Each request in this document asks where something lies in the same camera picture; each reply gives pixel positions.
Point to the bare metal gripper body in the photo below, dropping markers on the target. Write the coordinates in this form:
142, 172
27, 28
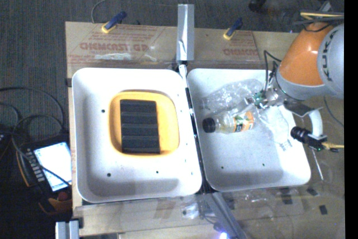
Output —
270, 96

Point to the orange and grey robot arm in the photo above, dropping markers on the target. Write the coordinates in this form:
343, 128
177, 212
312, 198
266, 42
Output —
305, 64

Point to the crumpled clear plastic bottle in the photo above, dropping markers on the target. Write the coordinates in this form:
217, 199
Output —
226, 95

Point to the black-capped bottle with orange label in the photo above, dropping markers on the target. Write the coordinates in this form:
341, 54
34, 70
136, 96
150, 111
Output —
232, 122

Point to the white plastic tray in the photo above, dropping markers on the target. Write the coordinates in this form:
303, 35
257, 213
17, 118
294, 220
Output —
246, 165
92, 148

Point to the black ribbed block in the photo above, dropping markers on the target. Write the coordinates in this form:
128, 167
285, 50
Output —
140, 126

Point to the brown cardboard board red print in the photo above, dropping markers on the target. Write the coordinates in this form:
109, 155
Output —
120, 44

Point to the black cylinder on white bracket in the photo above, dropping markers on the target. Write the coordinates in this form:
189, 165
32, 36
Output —
300, 133

